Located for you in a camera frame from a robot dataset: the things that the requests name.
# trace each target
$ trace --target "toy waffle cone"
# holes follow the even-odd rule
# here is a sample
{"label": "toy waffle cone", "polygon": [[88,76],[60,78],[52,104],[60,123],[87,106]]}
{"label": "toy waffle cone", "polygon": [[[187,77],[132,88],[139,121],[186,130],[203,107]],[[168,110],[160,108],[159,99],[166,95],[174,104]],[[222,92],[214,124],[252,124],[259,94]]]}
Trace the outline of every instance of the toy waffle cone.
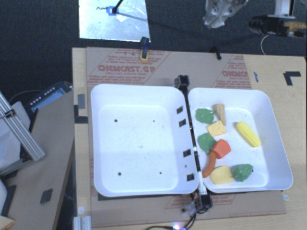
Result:
{"label": "toy waffle cone", "polygon": [[225,116],[225,106],[224,104],[216,104],[214,105],[214,110],[219,117],[219,119],[222,121],[223,125],[226,126],[226,116]]}

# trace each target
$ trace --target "dark floor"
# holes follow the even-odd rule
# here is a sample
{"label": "dark floor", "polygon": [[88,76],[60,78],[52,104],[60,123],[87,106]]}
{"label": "dark floor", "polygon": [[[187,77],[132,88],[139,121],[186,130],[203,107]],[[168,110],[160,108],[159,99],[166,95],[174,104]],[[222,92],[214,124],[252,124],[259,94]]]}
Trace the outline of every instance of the dark floor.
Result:
{"label": "dark floor", "polygon": [[[250,0],[227,20],[226,26],[209,30],[202,20],[205,0],[145,1],[150,49],[171,51],[208,52],[216,46],[221,53],[262,54],[263,36],[253,34],[248,21],[253,16],[273,14],[275,7],[275,0]],[[295,1],[294,16],[306,22],[306,9],[299,0]],[[132,42],[80,39],[78,19],[78,0],[0,0],[0,91],[7,99],[59,81],[72,82],[73,47],[139,46]],[[306,39],[270,36],[263,48],[267,55],[306,56]],[[34,95],[24,94],[14,100],[26,104]],[[71,195],[70,186],[64,201],[70,209]],[[71,216],[62,217],[63,225]]]}

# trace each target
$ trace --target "wooden surface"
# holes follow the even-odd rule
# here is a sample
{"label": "wooden surface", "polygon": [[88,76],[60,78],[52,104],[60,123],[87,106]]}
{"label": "wooden surface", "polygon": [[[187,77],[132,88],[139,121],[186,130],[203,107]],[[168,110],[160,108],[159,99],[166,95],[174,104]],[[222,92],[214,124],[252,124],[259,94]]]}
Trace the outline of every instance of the wooden surface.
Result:
{"label": "wooden surface", "polygon": [[[277,124],[292,169],[293,186],[284,191],[289,196],[285,202],[287,214],[244,218],[197,220],[193,230],[271,230],[306,229],[307,226],[307,171],[306,171],[306,61],[303,57],[275,57],[245,55],[251,86],[265,92],[272,103]],[[292,77],[293,86],[287,86],[283,73],[299,71],[301,77]],[[74,99],[86,94],[86,50],[73,49]],[[82,109],[79,114],[87,115]],[[87,125],[75,125],[77,206],[85,207],[91,215],[89,188],[89,159]],[[144,230],[150,225],[95,228],[95,230]],[[172,223],[160,225],[172,226]]]}
{"label": "wooden surface", "polygon": [[[74,138],[73,93],[39,110],[32,135],[46,156],[20,169],[5,181],[16,185],[8,213],[15,220],[10,230],[55,230],[72,160]],[[40,203],[44,191],[52,189],[51,199]]]}

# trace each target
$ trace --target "toy food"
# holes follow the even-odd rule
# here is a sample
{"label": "toy food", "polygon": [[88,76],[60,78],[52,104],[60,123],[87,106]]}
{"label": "toy food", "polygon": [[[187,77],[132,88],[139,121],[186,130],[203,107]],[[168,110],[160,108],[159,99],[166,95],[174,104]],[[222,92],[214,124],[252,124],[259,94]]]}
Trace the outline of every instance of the toy food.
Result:
{"label": "toy food", "polygon": [[213,146],[211,153],[215,153],[217,159],[221,159],[231,151],[227,141],[220,139]]}
{"label": "toy food", "polygon": [[226,126],[225,105],[216,104],[213,106],[213,108],[219,119],[222,121],[223,125]]}
{"label": "toy food", "polygon": [[253,166],[250,164],[241,164],[234,170],[234,178],[237,181],[244,181],[247,179],[253,171]]}
{"label": "toy food", "polygon": [[210,152],[208,165],[207,165],[206,169],[204,169],[202,171],[203,178],[206,178],[211,174],[211,172],[213,171],[213,169],[215,167],[215,160],[216,160],[215,153]]}
{"label": "toy food", "polygon": [[261,145],[259,137],[252,131],[252,129],[244,122],[237,123],[236,128],[240,135],[254,148]]}
{"label": "toy food", "polygon": [[196,110],[196,120],[201,123],[212,124],[214,118],[214,111],[208,110],[206,108],[198,108]]}
{"label": "toy food", "polygon": [[207,130],[212,137],[213,136],[219,136],[219,135],[226,133],[226,129],[225,129],[221,120],[219,120],[219,121],[217,121],[217,122],[215,122],[211,125],[208,125]]}
{"label": "toy food", "polygon": [[214,184],[230,183],[234,180],[231,169],[228,166],[216,167],[210,174],[210,179]]}
{"label": "toy food", "polygon": [[213,139],[213,137],[209,133],[205,133],[198,136],[197,142],[200,148],[203,149],[206,152],[206,154],[210,153],[212,147],[216,143],[215,139]]}

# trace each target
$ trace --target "white tray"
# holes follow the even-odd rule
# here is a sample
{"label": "white tray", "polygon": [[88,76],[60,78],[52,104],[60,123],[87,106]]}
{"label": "white tray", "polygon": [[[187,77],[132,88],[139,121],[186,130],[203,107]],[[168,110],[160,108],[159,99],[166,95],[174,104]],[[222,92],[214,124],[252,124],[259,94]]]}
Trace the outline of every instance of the white tray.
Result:
{"label": "white tray", "polygon": [[[196,190],[199,180],[189,121],[178,89],[101,84],[93,88],[91,104],[94,184],[100,194],[189,194]],[[179,126],[183,120],[186,124]]]}
{"label": "white tray", "polygon": [[[223,103],[226,114],[226,134],[214,139],[226,140],[231,152],[216,160],[215,166],[227,165],[233,169],[239,164],[251,164],[252,174],[243,182],[213,184],[209,177],[203,179],[205,186],[215,193],[284,190],[291,187],[293,176],[285,153],[268,96],[257,90],[195,88],[189,92],[189,103],[195,138],[207,133],[207,124],[195,118],[197,108],[213,110],[213,105]],[[236,130],[236,123],[246,122],[259,136],[262,145],[251,147]],[[207,166],[208,156],[198,147],[202,170]]]}

